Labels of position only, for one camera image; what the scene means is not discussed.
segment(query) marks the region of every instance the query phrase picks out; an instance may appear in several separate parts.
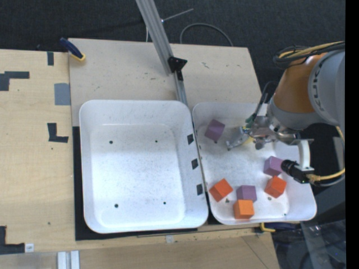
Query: wooden table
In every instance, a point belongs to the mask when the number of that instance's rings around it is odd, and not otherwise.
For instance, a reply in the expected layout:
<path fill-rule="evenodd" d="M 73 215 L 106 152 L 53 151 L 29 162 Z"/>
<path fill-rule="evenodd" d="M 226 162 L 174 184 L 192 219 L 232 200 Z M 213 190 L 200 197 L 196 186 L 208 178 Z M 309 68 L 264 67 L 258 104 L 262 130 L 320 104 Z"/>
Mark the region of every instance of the wooden table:
<path fill-rule="evenodd" d="M 81 250 L 81 262 L 87 256 L 85 259 L 93 264 L 100 262 L 91 259 L 93 252 L 103 252 L 103 248 L 112 248 L 105 256 L 116 255 L 120 248 L 123 256 L 131 250 L 141 255 L 143 249 L 153 255 L 168 248 L 179 262 L 192 250 L 199 250 L 203 256 L 206 250 L 220 254 L 221 246 L 216 244 L 227 244 L 223 246 L 232 249 L 226 254 L 241 252 L 256 259 L 261 259 L 258 254 L 267 254 L 270 258 L 266 262 L 278 268 L 270 234 L 255 235 L 256 225 L 204 225 L 198 232 L 174 235 L 173 244 L 166 244 L 166 235 L 75 241 L 72 126 L 78 125 L 81 104 L 102 98 L 176 97 L 174 82 L 165 75 L 151 43 L 71 41 L 86 54 L 84 63 L 69 58 L 67 53 L 53 53 L 54 65 L 50 66 L 47 52 L 0 50 L 0 74 L 30 74 L 29 79 L 11 78 L 9 90 L 0 91 L 0 225 L 7 225 L 7 244 L 33 243 L 35 252 Z M 259 100 L 260 89 L 248 49 L 171 46 L 176 57 L 188 60 L 183 75 L 190 109 L 202 101 Z M 55 104 L 54 85 L 61 83 L 71 85 L 71 106 Z M 49 141 L 48 123 L 56 123 L 57 135 L 68 136 L 68 142 Z M 249 245 L 256 240 L 253 238 L 260 240 L 262 251 Z M 209 263 L 211 254 L 206 259 Z M 198 261 L 191 256 L 188 262 Z"/>

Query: red-orange block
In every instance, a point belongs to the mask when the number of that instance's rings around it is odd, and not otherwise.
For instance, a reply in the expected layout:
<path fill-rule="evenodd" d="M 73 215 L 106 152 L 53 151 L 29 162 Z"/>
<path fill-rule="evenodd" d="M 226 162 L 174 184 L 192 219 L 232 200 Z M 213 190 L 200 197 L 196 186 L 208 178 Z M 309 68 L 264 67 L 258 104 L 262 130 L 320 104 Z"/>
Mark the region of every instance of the red-orange block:
<path fill-rule="evenodd" d="M 223 197 L 229 195 L 233 191 L 233 188 L 229 185 L 225 178 L 216 183 L 210 190 L 213 198 L 218 202 Z"/>
<path fill-rule="evenodd" d="M 237 200 L 233 205 L 235 219 L 249 219 L 254 215 L 253 200 Z"/>
<path fill-rule="evenodd" d="M 283 194 L 284 190 L 286 189 L 286 186 L 287 182 L 275 175 L 268 180 L 264 192 L 277 198 Z"/>

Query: purple block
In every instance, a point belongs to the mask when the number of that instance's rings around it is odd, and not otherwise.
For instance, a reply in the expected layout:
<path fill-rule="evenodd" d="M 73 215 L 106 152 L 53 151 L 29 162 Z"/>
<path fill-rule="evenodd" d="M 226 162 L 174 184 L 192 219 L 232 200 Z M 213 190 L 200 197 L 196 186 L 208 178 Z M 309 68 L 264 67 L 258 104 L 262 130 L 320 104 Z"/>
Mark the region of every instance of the purple block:
<path fill-rule="evenodd" d="M 269 174 L 272 177 L 275 175 L 279 175 L 283 170 L 280 167 L 280 165 L 282 164 L 281 159 L 275 157 L 275 156 L 271 156 L 270 158 L 266 159 L 266 161 L 264 162 L 264 169 L 263 172 L 265 174 Z"/>
<path fill-rule="evenodd" d="M 254 185 L 242 185 L 237 188 L 238 200 L 257 200 L 256 187 Z"/>
<path fill-rule="evenodd" d="M 224 124 L 213 119 L 209 123 L 204 135 L 207 138 L 210 138 L 211 140 L 217 142 L 217 140 L 219 140 L 220 136 L 222 135 L 223 131 L 224 131 Z"/>

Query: black connector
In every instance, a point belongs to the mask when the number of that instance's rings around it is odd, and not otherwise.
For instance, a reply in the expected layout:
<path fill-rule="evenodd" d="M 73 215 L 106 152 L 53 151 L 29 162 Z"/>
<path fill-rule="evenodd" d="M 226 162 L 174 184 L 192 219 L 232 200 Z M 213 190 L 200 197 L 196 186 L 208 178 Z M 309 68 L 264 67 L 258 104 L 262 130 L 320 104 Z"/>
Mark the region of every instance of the black connector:
<path fill-rule="evenodd" d="M 280 167 L 285 173 L 293 177 L 295 181 L 299 183 L 308 183 L 309 178 L 307 177 L 307 174 L 312 173 L 312 170 L 302 171 L 297 168 L 296 165 L 298 164 L 295 161 L 286 159 L 282 161 Z"/>

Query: cube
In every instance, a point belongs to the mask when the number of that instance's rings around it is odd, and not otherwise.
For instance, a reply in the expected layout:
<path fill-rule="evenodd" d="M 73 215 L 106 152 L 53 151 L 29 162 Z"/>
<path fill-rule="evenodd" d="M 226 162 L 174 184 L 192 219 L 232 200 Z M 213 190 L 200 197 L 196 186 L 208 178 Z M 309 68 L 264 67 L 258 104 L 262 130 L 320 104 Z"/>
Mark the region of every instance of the cube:
<path fill-rule="evenodd" d="M 284 190 L 286 189 L 286 186 L 287 182 L 275 175 L 268 180 L 264 192 L 273 196 L 274 198 L 278 198 L 283 194 Z"/>
<path fill-rule="evenodd" d="M 211 140 L 217 142 L 224 131 L 224 126 L 225 125 L 223 123 L 212 119 L 204 135 L 207 138 L 210 138 Z"/>
<path fill-rule="evenodd" d="M 238 200 L 257 200 L 256 187 L 254 185 L 242 185 L 237 188 Z"/>
<path fill-rule="evenodd" d="M 265 174 L 271 175 L 272 177 L 275 175 L 279 175 L 283 171 L 280 167 L 282 161 L 283 160 L 275 156 L 271 156 L 270 158 L 265 160 L 263 172 Z"/>
<path fill-rule="evenodd" d="M 233 191 L 233 188 L 229 185 L 225 178 L 216 183 L 210 190 L 213 198 L 219 202 L 225 196 L 229 195 Z"/>
<path fill-rule="evenodd" d="M 235 219 L 249 219 L 254 215 L 252 200 L 237 200 L 233 205 Z"/>

